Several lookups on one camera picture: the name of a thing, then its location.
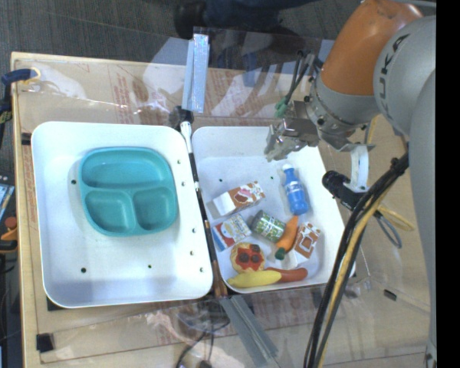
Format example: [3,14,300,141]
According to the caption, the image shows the yellow banana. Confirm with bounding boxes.
[226,269,283,289]

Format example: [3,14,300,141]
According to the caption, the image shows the brown and white carton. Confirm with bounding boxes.
[206,181,267,220]

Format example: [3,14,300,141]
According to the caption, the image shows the blue bottle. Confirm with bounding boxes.
[281,163,311,216]

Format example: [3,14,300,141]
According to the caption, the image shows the orange carrot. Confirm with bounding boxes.
[274,215,300,261]

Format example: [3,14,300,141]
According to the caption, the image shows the red blue white carton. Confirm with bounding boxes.
[211,213,253,252]

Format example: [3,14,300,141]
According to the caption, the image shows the green can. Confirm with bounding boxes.
[251,209,287,244]

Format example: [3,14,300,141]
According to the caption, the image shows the red sausage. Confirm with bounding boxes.
[264,266,309,284]

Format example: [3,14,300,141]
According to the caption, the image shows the pizza slice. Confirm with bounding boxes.
[229,242,267,275]

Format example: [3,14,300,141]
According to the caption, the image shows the white plastic tray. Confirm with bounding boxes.
[190,125,357,294]
[30,120,215,309]

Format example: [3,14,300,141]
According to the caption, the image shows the black cylinder on white bracket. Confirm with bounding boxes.
[321,144,371,211]

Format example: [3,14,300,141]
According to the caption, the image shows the blue divided plate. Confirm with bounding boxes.
[77,146,180,238]

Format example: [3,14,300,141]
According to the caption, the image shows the person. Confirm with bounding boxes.
[173,0,358,41]

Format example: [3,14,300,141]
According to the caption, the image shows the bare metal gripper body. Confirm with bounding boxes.
[278,96,356,151]

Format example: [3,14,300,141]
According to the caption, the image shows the brown cardboard board red print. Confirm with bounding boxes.
[13,57,431,364]

